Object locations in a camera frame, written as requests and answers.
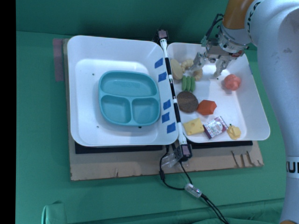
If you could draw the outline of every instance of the yellow cheese toy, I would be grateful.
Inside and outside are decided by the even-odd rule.
[[[189,122],[183,123],[187,135],[204,132],[204,127],[199,118],[190,120]]]
[[[236,126],[229,126],[227,130],[228,135],[230,136],[231,139],[236,140],[241,136],[241,131],[238,127]]]

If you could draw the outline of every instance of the cable connector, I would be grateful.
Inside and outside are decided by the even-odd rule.
[[[200,198],[202,192],[195,188],[191,183],[185,185],[185,190],[196,198]]]

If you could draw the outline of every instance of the green wall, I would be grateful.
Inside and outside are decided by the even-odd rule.
[[[16,30],[200,42],[228,0],[16,0]]]

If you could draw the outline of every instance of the brown toy patty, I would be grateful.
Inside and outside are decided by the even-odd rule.
[[[198,100],[191,92],[182,91],[177,95],[178,108],[186,113],[196,111]]]

